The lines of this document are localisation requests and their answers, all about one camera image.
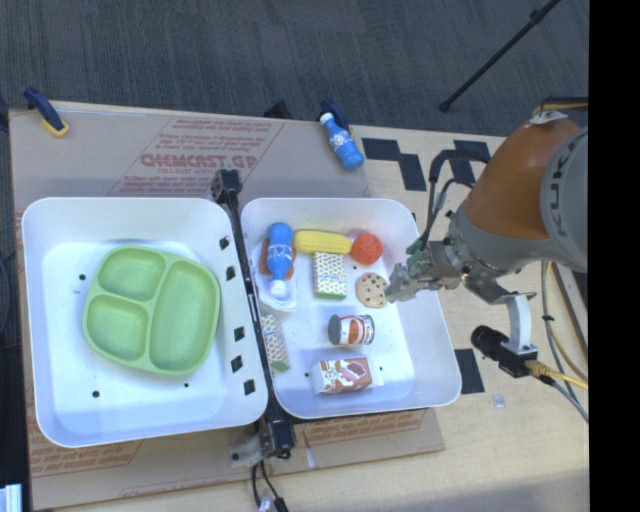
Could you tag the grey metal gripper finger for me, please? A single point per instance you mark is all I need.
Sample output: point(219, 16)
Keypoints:
point(397, 295)
point(400, 274)

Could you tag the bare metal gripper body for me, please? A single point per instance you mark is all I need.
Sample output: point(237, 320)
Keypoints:
point(440, 270)

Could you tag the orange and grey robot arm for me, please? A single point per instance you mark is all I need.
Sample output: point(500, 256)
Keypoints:
point(510, 190)

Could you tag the brown chocolate chip biscuit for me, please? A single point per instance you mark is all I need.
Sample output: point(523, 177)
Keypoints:
point(371, 290)

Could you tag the red orange tomato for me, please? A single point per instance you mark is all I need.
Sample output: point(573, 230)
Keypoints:
point(366, 248)

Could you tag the small red and white can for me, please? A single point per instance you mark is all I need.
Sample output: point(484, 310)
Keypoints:
point(352, 330)

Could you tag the white plastic tray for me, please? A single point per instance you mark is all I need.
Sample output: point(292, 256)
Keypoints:
point(65, 310)
point(425, 360)

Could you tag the orange patterned white carton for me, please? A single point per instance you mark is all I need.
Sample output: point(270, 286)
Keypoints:
point(275, 342)
point(329, 275)

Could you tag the yellow corn cob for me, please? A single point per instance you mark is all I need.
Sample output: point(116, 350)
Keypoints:
point(322, 241)

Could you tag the brown and pink carton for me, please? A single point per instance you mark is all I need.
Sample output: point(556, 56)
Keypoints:
point(345, 376)

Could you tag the blue bottle white cap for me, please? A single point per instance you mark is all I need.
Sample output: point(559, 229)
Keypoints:
point(279, 252)
point(345, 145)

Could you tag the thin black and white rod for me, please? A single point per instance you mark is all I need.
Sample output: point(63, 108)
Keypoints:
point(247, 285)

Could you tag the green divided plate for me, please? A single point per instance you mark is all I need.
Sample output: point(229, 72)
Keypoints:
point(185, 310)

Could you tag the brown cardboard board red print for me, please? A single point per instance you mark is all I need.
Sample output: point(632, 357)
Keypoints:
point(165, 150)

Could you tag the black cylinder on white bracket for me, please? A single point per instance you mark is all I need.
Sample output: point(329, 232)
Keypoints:
point(500, 345)

